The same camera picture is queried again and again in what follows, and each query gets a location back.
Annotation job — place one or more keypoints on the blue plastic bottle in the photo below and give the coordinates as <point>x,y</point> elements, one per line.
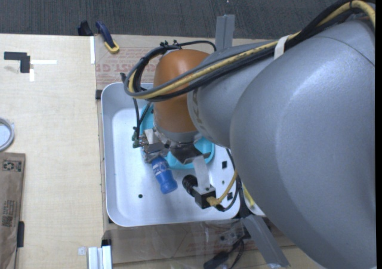
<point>164,176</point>

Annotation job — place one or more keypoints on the brown paper packet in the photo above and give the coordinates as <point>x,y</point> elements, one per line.
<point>9,202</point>

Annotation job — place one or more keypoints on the white plastic tray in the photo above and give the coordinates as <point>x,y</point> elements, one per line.
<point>131,157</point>
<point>256,208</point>

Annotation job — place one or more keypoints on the black cylinder on white bracket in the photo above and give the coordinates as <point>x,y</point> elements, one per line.
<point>205,195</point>

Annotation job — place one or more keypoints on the brown cardboard board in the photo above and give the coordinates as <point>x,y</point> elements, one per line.
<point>122,62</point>

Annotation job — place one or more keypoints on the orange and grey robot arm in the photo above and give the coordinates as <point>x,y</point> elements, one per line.
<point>286,130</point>

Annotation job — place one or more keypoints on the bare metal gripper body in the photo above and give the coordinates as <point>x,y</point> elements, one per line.
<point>182,152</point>

